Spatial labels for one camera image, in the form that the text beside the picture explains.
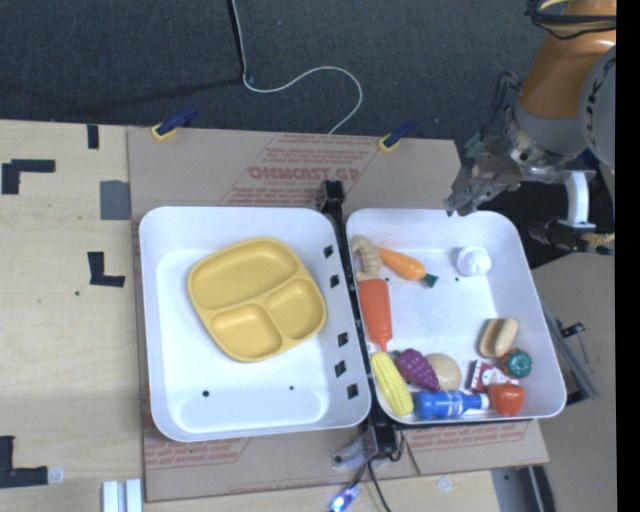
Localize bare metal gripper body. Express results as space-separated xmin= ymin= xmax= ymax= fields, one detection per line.
xmin=469 ymin=130 xmax=576 ymax=197

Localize white garlic bulb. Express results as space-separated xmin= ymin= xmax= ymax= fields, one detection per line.
xmin=456 ymin=244 xmax=493 ymax=278

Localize orange carrot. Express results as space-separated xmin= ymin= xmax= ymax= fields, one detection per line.
xmin=377 ymin=246 xmax=440 ymax=289

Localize white plastic tray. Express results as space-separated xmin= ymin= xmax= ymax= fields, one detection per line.
xmin=345 ymin=207 xmax=568 ymax=427
xmin=138 ymin=205 xmax=373 ymax=444

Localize thin black rod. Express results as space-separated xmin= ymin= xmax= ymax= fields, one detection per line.
xmin=327 ymin=198 xmax=386 ymax=426

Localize orange squeeze bottle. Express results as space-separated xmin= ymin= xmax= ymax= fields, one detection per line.
xmin=357 ymin=277 xmax=394 ymax=353

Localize hot dog in bun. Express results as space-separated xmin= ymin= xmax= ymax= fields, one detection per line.
xmin=477 ymin=316 xmax=520 ymax=360

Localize beige round bread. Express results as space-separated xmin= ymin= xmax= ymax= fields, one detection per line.
xmin=424 ymin=352 xmax=463 ymax=392

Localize red and white carton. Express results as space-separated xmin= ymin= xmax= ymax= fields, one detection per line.
xmin=466 ymin=359 xmax=521 ymax=394

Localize purple grapes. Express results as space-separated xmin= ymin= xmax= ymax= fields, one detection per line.
xmin=395 ymin=347 xmax=442 ymax=393

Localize yellow corn cob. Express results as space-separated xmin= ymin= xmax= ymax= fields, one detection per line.
xmin=370 ymin=350 xmax=416 ymax=418

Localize blue bottle white cap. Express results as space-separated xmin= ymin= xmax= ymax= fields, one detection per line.
xmin=411 ymin=389 xmax=492 ymax=421

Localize yellow divided plate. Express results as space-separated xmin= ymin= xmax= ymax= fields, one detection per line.
xmin=186 ymin=236 xmax=329 ymax=364

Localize brown cardboard board red print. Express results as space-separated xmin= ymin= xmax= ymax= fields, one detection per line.
xmin=126 ymin=125 xmax=550 ymax=503

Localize black cylinder on white bracket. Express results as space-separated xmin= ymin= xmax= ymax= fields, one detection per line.
xmin=527 ymin=169 xmax=599 ymax=251

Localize black block with thin wires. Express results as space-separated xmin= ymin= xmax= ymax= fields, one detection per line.
xmin=370 ymin=420 xmax=402 ymax=460
xmin=318 ymin=180 xmax=348 ymax=214

